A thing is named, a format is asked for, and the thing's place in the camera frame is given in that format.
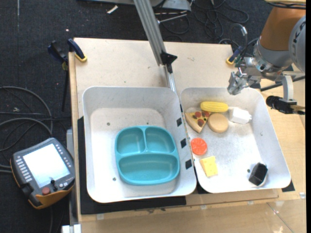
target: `red button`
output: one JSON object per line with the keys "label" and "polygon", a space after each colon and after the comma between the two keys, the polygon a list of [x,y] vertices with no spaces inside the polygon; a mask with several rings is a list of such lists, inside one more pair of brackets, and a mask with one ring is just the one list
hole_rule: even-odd
{"label": "red button", "polygon": [[42,189],[42,195],[48,195],[51,193],[51,190],[48,187]]}

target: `pizza slice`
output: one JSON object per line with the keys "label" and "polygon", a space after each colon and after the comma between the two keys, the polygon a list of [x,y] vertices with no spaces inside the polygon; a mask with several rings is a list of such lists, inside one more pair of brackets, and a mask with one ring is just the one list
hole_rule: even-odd
{"label": "pizza slice", "polygon": [[198,133],[201,133],[204,125],[207,122],[208,117],[209,112],[206,111],[195,111],[185,113],[186,122],[189,124],[190,127],[193,128],[193,130],[197,131]]}

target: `blue divided plate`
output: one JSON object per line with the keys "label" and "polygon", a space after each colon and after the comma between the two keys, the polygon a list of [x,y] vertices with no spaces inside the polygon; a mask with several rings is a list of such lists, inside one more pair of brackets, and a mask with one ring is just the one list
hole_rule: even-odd
{"label": "blue divided plate", "polygon": [[132,185],[170,182],[180,170],[172,135],[157,126],[121,130],[115,141],[117,167],[123,181]]}

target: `toy bread roll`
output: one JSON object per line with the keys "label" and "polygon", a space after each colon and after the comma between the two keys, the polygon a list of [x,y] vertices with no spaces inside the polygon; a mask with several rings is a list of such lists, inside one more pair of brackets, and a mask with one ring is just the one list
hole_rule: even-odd
{"label": "toy bread roll", "polygon": [[216,133],[223,133],[228,129],[228,119],[220,113],[211,114],[207,124],[211,130]]}

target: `dark floor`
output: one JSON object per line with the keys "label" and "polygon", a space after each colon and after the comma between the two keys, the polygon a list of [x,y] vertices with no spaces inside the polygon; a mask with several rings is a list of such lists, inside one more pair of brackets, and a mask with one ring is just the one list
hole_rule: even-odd
{"label": "dark floor", "polygon": [[[70,98],[67,96],[62,111],[66,73],[48,54],[47,47],[53,40],[64,52],[68,51],[67,40],[74,37],[147,40],[134,6],[119,5],[116,11],[107,14],[113,7],[109,3],[76,0],[0,0],[1,165],[9,165],[12,153],[49,137],[40,125],[29,130],[31,123],[1,125],[18,117],[47,118],[46,108],[33,95],[4,86],[26,88],[40,96],[55,118],[53,137],[66,145]],[[250,41],[259,37],[272,9],[262,0],[214,0],[214,8],[210,0],[196,0],[191,8],[187,18],[160,25],[165,41],[219,43],[229,38],[234,23],[246,27]],[[238,28],[232,30],[232,39],[244,43]],[[55,233],[61,225],[69,224],[68,198],[51,208],[51,232]],[[44,233],[49,232],[50,223],[50,208],[34,209],[12,175],[0,172],[0,233]]]}

